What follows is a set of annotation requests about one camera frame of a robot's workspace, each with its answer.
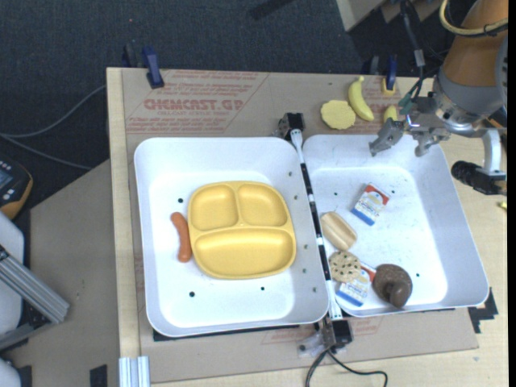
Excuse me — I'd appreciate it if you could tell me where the orange sausage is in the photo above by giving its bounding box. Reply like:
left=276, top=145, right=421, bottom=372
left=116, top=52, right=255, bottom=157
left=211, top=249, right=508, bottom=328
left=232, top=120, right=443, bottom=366
left=169, top=211, right=194, bottom=264

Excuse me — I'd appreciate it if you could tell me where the white plastic tray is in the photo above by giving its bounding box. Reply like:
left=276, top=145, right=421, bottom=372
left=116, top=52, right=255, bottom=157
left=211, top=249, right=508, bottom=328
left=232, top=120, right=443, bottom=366
left=133, top=136, right=331, bottom=338
left=301, top=134, right=491, bottom=318

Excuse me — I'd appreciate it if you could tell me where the black cylinder on white bracket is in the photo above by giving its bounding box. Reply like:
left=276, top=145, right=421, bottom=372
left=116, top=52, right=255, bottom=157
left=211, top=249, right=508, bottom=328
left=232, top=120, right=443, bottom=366
left=450, top=129, right=508, bottom=196

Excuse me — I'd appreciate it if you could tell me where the chocolate chip biscuit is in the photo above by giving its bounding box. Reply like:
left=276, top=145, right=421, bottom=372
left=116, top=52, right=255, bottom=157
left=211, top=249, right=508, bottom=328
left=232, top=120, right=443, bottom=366
left=328, top=250, right=362, bottom=282

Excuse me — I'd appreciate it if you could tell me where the yellow banana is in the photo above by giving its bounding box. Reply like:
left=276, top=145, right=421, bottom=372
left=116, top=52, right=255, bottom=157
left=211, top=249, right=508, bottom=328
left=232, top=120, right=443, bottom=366
left=347, top=75, right=376, bottom=123

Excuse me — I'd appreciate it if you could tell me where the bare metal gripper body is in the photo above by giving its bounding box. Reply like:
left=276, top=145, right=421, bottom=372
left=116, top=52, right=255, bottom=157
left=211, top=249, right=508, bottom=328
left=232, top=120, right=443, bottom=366
left=402, top=94, right=489, bottom=141

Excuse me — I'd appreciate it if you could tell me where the white blue red carton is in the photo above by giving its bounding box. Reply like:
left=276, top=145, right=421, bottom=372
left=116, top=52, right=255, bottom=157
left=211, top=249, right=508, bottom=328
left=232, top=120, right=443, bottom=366
left=335, top=262, right=378, bottom=308
left=350, top=182, right=392, bottom=227

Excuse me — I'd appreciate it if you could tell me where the yellow round biscuit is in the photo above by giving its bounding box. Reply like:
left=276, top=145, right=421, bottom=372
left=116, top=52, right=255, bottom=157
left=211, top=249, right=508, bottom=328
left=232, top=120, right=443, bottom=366
left=320, top=99, right=357, bottom=130

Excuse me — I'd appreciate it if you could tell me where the brown doughnut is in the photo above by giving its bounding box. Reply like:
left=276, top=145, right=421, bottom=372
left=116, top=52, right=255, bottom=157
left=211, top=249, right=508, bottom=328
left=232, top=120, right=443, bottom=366
left=371, top=263, right=414, bottom=310

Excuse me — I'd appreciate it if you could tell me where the yellow divided plate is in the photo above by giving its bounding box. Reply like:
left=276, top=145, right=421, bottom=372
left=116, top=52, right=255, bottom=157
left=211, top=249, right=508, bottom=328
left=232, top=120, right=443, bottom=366
left=187, top=181, right=298, bottom=281

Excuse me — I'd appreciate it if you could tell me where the thin black and white rod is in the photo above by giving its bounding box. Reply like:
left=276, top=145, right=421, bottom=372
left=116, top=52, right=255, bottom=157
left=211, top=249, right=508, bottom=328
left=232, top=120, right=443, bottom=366
left=289, top=129, right=344, bottom=320

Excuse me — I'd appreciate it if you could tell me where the tan bread bun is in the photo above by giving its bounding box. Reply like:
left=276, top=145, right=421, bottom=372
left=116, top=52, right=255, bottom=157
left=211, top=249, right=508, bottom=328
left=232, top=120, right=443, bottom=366
left=319, top=210, right=359, bottom=252

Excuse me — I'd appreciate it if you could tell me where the brown cardboard board red print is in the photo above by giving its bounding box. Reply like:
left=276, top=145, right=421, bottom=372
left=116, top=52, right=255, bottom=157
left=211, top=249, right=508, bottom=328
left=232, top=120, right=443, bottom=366
left=120, top=69, right=481, bottom=385

